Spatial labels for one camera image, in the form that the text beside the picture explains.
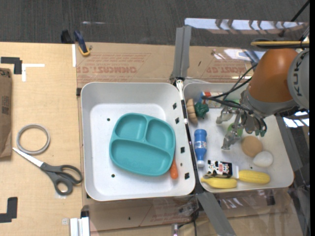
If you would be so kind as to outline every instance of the water bottle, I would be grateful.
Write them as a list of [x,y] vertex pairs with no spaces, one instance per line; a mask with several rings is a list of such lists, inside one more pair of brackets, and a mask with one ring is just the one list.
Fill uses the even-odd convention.
[[204,156],[207,152],[207,132],[204,129],[196,129],[194,150],[197,156],[197,166],[202,168],[205,165]]

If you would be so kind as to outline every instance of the metal bracket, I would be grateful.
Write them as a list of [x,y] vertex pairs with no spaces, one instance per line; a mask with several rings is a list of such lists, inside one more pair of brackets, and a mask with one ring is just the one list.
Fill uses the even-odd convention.
[[201,203],[211,224],[220,236],[235,236],[235,232],[221,209],[216,197],[211,192],[197,194],[197,199]]
[[81,218],[70,219],[70,236],[90,236],[90,219],[87,211],[81,212]]
[[175,57],[173,72],[170,77],[171,81],[174,81],[176,78],[184,80],[187,77],[190,38],[191,26],[184,26],[176,29]]

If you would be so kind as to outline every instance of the scissor handle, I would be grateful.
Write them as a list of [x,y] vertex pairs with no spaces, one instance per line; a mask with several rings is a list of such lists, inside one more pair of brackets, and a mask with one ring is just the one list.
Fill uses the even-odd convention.
[[[64,177],[61,177],[59,175],[57,175],[56,173],[54,172],[50,172],[50,171],[45,171],[45,173],[50,177],[50,179],[52,180],[53,184],[54,184],[54,187],[55,187],[55,190],[57,191],[57,193],[59,195],[68,195],[72,192],[72,189],[73,189],[73,183],[69,180],[69,179],[66,179]],[[67,190],[60,190],[59,189],[59,184],[60,183],[63,183],[66,187],[67,187]]]
[[[60,166],[51,166],[47,163],[43,163],[40,168],[47,173],[47,175],[50,177],[50,179],[53,181],[56,191],[60,195],[67,195],[72,192],[72,186],[73,184],[79,184],[82,182],[83,177],[80,170],[72,165],[60,165]],[[66,169],[71,169],[75,171],[78,175],[78,179],[76,179],[73,175],[64,172]],[[67,191],[61,191],[58,188],[58,184],[63,183],[67,186]]]

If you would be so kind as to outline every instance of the white tape mark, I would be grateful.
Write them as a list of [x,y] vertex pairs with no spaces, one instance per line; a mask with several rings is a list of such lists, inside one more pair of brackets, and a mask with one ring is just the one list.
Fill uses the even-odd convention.
[[76,67],[75,44],[72,44],[72,66]]
[[62,221],[61,221],[61,224],[66,226],[66,225],[69,225],[69,222],[70,222],[70,219],[63,218]]
[[45,67],[45,64],[23,64],[22,63],[22,81],[26,81],[26,68],[27,67]]

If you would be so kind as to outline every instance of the brown paper bag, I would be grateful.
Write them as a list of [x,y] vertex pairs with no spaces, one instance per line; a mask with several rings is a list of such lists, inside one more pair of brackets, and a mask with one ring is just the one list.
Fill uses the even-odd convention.
[[11,96],[10,69],[0,68],[0,157],[10,156],[11,145]]

